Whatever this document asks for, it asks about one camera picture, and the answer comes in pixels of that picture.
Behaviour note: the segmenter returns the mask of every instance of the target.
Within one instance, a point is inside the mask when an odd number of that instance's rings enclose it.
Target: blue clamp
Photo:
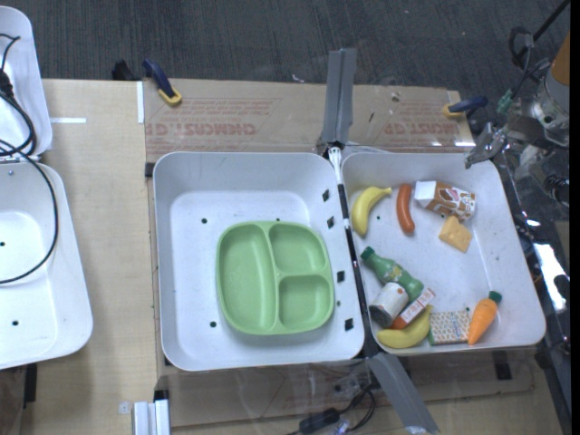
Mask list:
[[[181,103],[181,93],[171,86],[169,79],[157,63],[149,58],[145,58],[142,66],[145,68],[145,73],[152,77],[157,83],[159,87],[159,95],[161,95],[161,98],[165,100],[165,102],[171,106]]]
[[[448,118],[458,118],[464,111],[469,111],[468,116],[477,108],[488,105],[488,97],[473,97],[455,104],[446,104],[443,107],[443,114]]]

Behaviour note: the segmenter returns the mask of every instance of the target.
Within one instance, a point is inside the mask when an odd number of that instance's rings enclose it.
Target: orange carrot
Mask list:
[[[481,335],[487,331],[498,312],[501,295],[491,290],[489,297],[479,300],[469,324],[468,344],[475,344]]]

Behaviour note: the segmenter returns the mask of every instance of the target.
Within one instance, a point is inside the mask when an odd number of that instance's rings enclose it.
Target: toy sausage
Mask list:
[[[411,199],[411,184],[401,184],[399,193],[397,194],[397,218],[401,229],[406,234],[412,234],[415,230],[415,223],[411,217],[411,209],[409,208],[409,201]]]

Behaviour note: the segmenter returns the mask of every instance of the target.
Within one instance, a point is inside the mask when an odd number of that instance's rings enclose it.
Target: green divided plate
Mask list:
[[[217,243],[217,294],[227,321],[246,334],[296,334],[334,309],[326,246],[311,228],[257,221],[229,227]]]

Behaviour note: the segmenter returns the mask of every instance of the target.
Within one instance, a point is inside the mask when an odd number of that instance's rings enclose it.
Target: toy banana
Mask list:
[[[383,329],[377,332],[377,339],[385,346],[391,348],[411,348],[429,334],[430,315],[432,304],[425,307],[419,317],[407,325],[404,329]]]
[[[391,195],[391,187],[369,187],[354,201],[353,210],[351,211],[351,221],[353,223],[353,229],[361,237],[366,235],[369,227],[369,213],[372,207],[385,195]]]

